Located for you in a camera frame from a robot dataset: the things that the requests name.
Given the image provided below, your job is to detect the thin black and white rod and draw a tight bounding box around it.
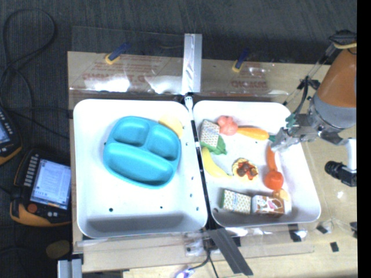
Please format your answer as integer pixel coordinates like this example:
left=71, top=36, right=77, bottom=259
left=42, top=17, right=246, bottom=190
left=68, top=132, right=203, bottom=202
left=184, top=96, right=214, bottom=232

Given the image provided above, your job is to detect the green lettuce leaf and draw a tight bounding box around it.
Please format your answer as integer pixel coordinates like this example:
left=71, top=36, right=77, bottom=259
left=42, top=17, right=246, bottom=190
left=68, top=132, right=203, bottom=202
left=200, top=134, right=228, bottom=156

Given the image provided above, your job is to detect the black cylinder on white bracket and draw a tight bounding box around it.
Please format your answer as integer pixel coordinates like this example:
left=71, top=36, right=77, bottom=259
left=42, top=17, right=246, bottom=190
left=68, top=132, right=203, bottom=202
left=324, top=137, right=358, bottom=188

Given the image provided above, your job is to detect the yellow round biscuit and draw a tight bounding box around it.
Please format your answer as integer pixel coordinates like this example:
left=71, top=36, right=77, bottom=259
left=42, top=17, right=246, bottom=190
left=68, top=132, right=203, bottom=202
left=158, top=114, right=184, bottom=139

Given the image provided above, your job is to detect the yellow banana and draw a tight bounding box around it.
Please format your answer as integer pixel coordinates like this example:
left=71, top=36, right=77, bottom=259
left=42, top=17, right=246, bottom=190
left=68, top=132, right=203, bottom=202
left=201, top=146, right=234, bottom=179

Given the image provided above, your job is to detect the patterned white carton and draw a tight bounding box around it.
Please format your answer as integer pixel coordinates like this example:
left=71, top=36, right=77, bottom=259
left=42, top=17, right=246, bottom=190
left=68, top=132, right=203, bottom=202
left=199, top=119, right=221, bottom=148
left=220, top=189, right=253, bottom=215

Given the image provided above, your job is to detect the orange carrot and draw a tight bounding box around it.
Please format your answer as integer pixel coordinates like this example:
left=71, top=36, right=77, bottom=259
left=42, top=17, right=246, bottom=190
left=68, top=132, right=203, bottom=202
left=266, top=145, right=278, bottom=173

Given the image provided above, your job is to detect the yellow pasta with meatballs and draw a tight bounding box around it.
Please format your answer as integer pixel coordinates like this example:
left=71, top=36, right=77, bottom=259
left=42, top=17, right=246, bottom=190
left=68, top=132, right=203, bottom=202
left=231, top=157, right=260, bottom=182

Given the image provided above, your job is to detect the small yellow-orange wedge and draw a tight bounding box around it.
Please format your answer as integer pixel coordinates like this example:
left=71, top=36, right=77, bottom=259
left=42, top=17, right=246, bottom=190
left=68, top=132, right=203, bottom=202
left=272, top=188, right=291, bottom=203

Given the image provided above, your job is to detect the brown and white carton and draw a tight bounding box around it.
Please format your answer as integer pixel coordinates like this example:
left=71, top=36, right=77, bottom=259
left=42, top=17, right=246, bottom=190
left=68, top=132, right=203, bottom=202
left=250, top=194, right=292, bottom=215

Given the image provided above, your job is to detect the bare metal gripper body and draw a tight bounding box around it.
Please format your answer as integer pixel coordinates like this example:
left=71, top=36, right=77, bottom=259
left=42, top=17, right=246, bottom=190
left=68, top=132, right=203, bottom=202
left=285, top=113, right=350, bottom=147

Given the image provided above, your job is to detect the blue divided plate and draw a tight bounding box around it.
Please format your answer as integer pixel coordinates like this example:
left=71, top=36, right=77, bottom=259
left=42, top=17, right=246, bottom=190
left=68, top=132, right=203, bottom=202
left=102, top=115, right=183, bottom=189

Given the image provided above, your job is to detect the white plastic tray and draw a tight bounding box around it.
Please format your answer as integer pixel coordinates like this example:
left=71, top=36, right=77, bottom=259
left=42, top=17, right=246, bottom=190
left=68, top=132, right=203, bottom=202
left=192, top=100, right=322, bottom=229
left=72, top=98, right=209, bottom=240

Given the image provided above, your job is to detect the pink lumpy toy food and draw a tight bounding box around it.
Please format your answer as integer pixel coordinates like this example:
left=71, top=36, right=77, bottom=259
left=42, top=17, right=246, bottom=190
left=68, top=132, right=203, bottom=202
left=216, top=115, right=239, bottom=137

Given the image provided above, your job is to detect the orange round toy fruit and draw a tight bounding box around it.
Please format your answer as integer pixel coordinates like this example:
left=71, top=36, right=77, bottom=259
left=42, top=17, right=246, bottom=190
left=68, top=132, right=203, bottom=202
left=263, top=169, right=285, bottom=191

